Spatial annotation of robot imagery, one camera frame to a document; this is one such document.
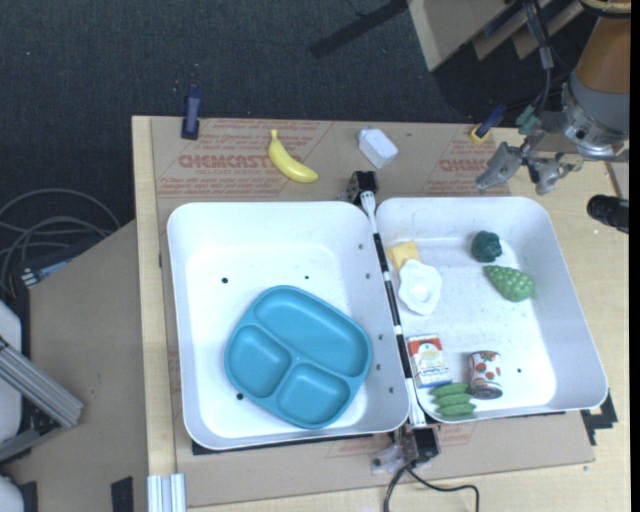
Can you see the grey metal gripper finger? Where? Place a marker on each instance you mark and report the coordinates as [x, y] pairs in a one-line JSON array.
[[546, 177], [500, 167]]

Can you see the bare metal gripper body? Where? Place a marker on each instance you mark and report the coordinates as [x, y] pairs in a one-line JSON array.
[[590, 142]]

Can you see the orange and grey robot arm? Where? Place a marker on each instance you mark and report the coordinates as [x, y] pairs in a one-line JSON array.
[[602, 55]]

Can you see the dark green broccoli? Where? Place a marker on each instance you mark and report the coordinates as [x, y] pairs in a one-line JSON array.
[[486, 246]]

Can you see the green grapes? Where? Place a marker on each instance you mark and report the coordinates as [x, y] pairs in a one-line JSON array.
[[511, 284]]

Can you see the white plastic bottle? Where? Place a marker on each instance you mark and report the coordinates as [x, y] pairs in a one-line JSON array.
[[379, 148]]

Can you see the yellow cheese slice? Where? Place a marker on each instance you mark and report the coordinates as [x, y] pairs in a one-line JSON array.
[[400, 251]]

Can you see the white fried egg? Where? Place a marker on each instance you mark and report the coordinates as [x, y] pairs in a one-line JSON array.
[[420, 289]]

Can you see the white plastic tray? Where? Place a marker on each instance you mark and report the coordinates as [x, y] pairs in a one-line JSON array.
[[210, 320], [540, 325]]

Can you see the thin black and white rod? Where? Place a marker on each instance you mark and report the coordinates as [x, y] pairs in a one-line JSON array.
[[391, 300]]

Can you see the white can with red print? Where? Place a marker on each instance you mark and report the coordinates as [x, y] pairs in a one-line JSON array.
[[485, 374]]

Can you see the red and white carton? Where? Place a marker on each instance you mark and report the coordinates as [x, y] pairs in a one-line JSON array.
[[429, 361]]

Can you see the yellow banana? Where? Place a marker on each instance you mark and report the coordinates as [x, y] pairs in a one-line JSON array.
[[287, 162]]

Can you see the green pea pods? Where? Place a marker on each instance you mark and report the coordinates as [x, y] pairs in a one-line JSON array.
[[453, 400]]

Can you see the blue divided plate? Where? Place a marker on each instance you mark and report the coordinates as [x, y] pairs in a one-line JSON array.
[[300, 350]]

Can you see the brown cardboard board red print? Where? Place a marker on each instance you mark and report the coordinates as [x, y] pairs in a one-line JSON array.
[[280, 470]]

